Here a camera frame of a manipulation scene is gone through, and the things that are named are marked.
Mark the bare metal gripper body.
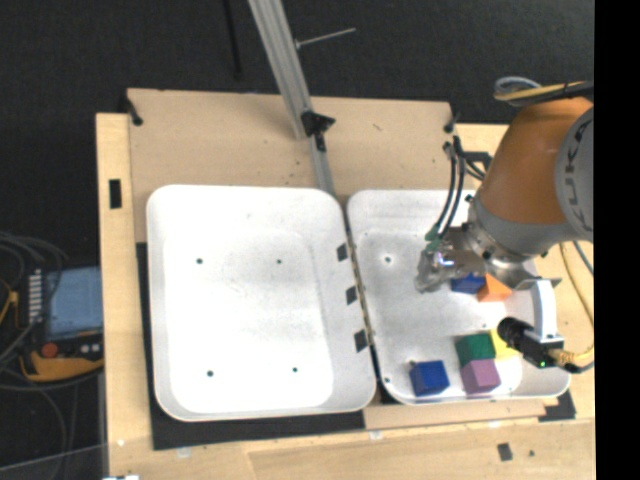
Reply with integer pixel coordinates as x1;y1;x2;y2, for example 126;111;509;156
425;225;540;290

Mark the blue cube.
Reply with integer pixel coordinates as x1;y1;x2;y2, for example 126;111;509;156
449;272;488;296
408;359;451;398

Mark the orange cube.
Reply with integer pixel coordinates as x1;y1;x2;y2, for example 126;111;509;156
476;273;514;304

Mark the white plastic tray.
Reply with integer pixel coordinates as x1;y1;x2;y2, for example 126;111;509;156
145;183;378;423
345;188;573;406

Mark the thin black and white rod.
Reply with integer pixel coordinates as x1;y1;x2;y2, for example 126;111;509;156
346;225;377;349

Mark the green cube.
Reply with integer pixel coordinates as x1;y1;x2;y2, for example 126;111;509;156
454;332;498;369

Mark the yellow cube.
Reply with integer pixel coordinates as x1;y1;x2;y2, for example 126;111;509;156
489;327;523;362

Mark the purple cube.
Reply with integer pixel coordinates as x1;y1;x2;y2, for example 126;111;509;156
459;358;503;396

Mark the pale wood board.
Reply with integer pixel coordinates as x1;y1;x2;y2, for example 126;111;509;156
126;86;561;432

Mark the black cylinder on white bracket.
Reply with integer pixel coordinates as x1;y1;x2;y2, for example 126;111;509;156
496;277;567;370

